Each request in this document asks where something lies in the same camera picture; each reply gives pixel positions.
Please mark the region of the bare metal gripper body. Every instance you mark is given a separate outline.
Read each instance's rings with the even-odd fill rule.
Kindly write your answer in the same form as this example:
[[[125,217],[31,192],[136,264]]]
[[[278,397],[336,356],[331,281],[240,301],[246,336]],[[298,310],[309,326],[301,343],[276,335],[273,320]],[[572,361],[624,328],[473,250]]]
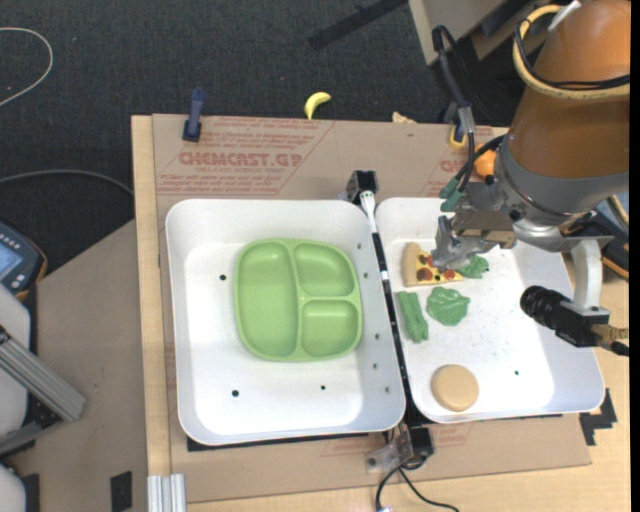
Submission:
[[[598,202],[599,186],[593,180],[474,183],[451,218],[452,238],[479,237],[503,249],[524,242],[563,252],[572,243],[562,230]]]

